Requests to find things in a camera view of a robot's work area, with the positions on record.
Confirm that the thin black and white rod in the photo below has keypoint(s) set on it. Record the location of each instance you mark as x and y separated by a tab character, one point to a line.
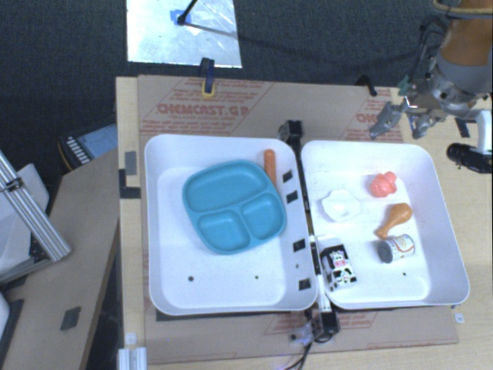
307	206

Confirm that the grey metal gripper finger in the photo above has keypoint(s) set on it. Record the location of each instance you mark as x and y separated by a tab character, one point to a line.
384	120
421	124

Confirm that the brown cardboard board red print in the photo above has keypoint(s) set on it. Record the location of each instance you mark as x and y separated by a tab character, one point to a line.
254	106

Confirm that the white cow print milk carton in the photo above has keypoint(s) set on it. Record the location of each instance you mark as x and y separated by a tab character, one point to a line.
339	268

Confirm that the orange toy chicken drumstick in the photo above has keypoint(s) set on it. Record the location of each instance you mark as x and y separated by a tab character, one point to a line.
396	218

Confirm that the black cylinder on white bracket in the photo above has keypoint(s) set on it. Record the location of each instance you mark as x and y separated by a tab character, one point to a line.
470	145

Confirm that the white plastic tray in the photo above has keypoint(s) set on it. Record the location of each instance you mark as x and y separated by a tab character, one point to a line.
435	191
173	268

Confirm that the small white can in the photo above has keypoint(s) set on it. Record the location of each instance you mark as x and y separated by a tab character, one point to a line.
396	247

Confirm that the white toy fried egg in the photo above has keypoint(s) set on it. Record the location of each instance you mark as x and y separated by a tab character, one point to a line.
340	207

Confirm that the pink toy octopus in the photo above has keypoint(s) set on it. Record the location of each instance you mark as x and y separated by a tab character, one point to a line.
382	185

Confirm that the blue divided plate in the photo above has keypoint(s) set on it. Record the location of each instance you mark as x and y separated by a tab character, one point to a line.
231	202

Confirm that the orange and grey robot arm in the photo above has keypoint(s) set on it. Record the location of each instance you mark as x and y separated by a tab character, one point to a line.
468	21

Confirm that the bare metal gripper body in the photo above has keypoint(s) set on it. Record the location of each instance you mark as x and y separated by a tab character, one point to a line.
447	100

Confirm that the orange toy sausage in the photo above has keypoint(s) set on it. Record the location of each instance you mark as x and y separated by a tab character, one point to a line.
270	164

